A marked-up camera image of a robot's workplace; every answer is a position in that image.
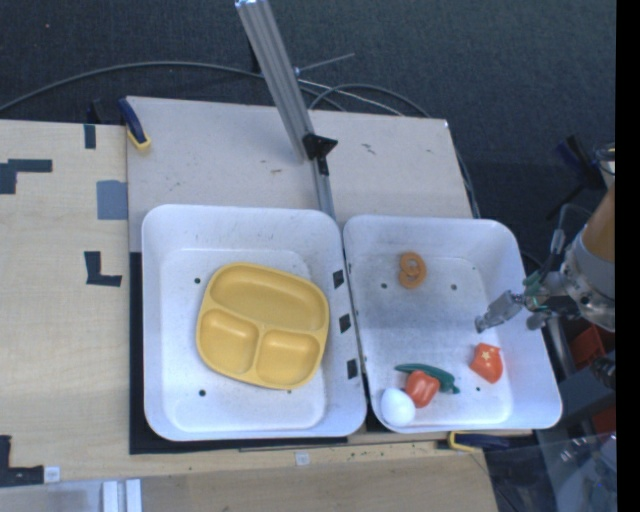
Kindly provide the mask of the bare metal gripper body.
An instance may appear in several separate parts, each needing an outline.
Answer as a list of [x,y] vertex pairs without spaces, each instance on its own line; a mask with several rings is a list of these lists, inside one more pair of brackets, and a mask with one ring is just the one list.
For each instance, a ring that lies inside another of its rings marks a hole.
[[608,332],[616,330],[615,301],[597,290],[580,272],[550,272],[542,281],[541,304],[554,314],[582,318]]

